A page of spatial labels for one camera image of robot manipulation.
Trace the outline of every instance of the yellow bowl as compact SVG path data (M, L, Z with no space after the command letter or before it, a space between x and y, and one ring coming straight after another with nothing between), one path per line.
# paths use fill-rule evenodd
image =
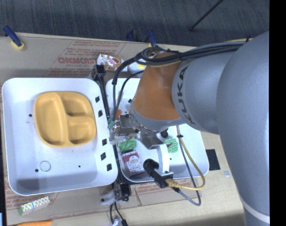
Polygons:
M34 103L39 138L49 146L68 147L90 142L97 132L90 101L81 93L52 91Z

